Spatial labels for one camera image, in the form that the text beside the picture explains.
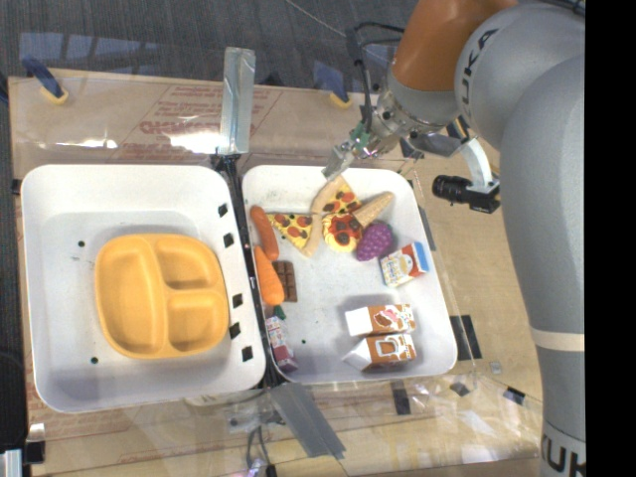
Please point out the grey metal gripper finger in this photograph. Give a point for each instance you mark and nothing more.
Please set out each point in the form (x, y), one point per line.
(338, 162)

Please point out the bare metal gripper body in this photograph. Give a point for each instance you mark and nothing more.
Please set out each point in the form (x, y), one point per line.
(397, 122)

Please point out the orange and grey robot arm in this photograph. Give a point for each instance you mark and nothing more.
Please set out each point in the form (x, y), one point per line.
(536, 117)

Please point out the pizza slice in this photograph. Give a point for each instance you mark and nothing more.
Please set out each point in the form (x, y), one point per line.
(340, 198)
(295, 229)

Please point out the beige ice cream cone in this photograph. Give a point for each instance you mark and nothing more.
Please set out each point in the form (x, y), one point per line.
(375, 206)

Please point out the round yellow pizza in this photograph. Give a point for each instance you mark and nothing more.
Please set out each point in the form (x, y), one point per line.
(342, 234)

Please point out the purple grapes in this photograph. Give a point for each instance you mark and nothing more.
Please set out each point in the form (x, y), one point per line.
(374, 242)

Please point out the orange sausage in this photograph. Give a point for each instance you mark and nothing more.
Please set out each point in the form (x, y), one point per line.
(265, 231)

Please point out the white carton blue red print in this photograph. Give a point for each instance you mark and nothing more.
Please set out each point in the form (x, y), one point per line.
(403, 265)

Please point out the white plastic tray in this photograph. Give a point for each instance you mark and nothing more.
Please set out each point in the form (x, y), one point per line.
(59, 266)
(338, 286)

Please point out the brown chocolate bar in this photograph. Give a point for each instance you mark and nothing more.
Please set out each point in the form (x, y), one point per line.
(289, 281)

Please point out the orange carrot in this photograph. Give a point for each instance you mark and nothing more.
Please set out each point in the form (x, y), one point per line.
(269, 281)

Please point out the brown white carton pink print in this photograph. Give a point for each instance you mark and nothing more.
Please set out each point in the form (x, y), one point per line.
(380, 320)

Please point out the brown cardboard board red print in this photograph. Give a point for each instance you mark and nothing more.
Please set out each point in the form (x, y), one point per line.
(477, 266)

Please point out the orange divided plate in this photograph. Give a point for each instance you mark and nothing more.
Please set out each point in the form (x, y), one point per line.
(134, 296)

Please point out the black cylinder on white bracket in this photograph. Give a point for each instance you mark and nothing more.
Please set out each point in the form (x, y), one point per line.
(457, 189)

